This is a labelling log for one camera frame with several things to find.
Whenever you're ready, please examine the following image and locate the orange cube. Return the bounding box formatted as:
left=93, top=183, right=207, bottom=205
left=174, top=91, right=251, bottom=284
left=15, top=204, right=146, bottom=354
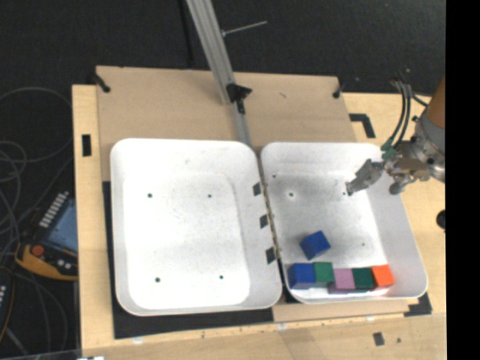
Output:
left=370, top=263, right=396, bottom=289

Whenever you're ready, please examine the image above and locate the purple cube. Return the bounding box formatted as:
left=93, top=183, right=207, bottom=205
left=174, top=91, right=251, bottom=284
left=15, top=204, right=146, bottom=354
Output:
left=327, top=268, right=356, bottom=296

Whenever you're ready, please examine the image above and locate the thin black and white rod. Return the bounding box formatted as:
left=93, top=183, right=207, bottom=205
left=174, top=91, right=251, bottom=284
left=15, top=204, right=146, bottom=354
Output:
left=257, top=154, right=283, bottom=265

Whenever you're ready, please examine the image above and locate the blue cube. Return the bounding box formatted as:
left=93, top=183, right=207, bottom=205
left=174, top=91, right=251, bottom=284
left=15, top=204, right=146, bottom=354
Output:
left=298, top=229, right=332, bottom=261
left=286, top=262, right=317, bottom=290

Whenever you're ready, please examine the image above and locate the white plastic tray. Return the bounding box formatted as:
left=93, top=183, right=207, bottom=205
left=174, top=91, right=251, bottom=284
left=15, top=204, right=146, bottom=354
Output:
left=109, top=137, right=284, bottom=317
left=259, top=141, right=429, bottom=305

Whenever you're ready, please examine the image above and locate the green cube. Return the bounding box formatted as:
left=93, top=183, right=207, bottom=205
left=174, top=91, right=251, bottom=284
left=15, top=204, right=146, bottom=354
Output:
left=352, top=267, right=375, bottom=290
left=313, top=261, right=336, bottom=288

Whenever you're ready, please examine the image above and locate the pale wood board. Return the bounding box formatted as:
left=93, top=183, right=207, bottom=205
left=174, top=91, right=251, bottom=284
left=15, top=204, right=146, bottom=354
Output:
left=94, top=64, right=414, bottom=324

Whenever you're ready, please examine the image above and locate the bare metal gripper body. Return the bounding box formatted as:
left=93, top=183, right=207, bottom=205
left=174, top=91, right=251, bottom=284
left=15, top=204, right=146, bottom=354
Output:
left=382, top=139, right=446, bottom=183

